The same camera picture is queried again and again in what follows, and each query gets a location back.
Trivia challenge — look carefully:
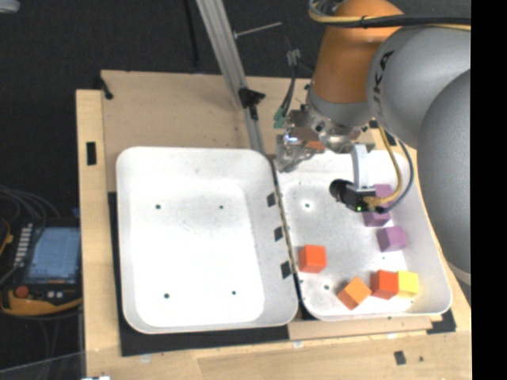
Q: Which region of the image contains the black cylinder on white bracket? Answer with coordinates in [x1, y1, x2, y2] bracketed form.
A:
[329, 143, 378, 214]

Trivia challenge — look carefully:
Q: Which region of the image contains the red cube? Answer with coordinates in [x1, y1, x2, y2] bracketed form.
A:
[369, 269, 400, 301]
[297, 244, 328, 274]

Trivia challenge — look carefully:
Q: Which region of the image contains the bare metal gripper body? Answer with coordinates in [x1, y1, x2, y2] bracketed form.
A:
[283, 108, 364, 154]

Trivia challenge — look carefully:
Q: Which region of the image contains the orange cube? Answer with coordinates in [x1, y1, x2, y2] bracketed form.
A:
[336, 276, 373, 311]

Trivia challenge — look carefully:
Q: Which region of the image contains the purple cube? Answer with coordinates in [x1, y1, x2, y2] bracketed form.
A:
[375, 225, 409, 253]
[373, 183, 395, 204]
[362, 208, 392, 228]

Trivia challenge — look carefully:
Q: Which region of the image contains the pale wood board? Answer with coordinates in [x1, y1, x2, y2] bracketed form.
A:
[99, 69, 445, 342]

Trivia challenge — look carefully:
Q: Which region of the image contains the thin black and white rod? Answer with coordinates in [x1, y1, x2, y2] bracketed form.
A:
[271, 160, 303, 306]

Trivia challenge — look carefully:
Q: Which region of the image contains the white plastic tray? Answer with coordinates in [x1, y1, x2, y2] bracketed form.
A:
[115, 145, 299, 335]
[273, 148, 454, 322]

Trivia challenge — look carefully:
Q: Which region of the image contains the yellow cube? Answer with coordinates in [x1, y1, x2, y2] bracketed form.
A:
[397, 270, 421, 298]

